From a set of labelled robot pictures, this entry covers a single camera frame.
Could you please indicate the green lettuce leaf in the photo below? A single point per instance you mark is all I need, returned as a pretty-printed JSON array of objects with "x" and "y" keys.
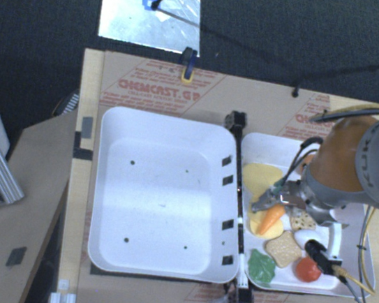
[{"x": 261, "y": 267}]

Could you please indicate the white plastic tray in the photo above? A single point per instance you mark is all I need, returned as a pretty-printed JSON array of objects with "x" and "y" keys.
[
  {"x": 161, "y": 199},
  {"x": 297, "y": 283}
]

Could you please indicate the yellow divided plate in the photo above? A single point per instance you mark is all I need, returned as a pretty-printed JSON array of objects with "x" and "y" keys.
[{"x": 259, "y": 179}]

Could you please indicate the red tomato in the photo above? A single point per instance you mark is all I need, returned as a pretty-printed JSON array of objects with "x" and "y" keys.
[{"x": 307, "y": 271}]

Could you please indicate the brown cardboard board red print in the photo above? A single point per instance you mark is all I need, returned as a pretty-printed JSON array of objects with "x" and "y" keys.
[{"x": 260, "y": 101}]

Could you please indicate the black cylinder on white bracket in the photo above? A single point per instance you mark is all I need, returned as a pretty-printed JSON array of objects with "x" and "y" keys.
[{"x": 318, "y": 255}]

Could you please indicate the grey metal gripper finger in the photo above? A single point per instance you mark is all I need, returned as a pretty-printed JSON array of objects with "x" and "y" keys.
[
  {"x": 260, "y": 205},
  {"x": 269, "y": 195}
]

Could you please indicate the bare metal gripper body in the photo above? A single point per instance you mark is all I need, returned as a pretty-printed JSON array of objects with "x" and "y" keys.
[{"x": 290, "y": 196}]

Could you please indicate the tan bread slice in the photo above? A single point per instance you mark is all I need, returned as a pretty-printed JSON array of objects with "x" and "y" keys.
[{"x": 283, "y": 249}]

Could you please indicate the brown speckled biscuit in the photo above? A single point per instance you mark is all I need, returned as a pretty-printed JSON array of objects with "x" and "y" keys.
[{"x": 302, "y": 221}]

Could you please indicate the thin black and white rod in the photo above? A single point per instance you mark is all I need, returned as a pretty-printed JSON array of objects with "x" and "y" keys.
[{"x": 239, "y": 204}]

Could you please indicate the white egg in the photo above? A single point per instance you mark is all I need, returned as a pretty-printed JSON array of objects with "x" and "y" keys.
[{"x": 303, "y": 236}]

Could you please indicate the orange carrot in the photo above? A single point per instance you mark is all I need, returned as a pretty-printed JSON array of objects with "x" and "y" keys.
[{"x": 269, "y": 219}]

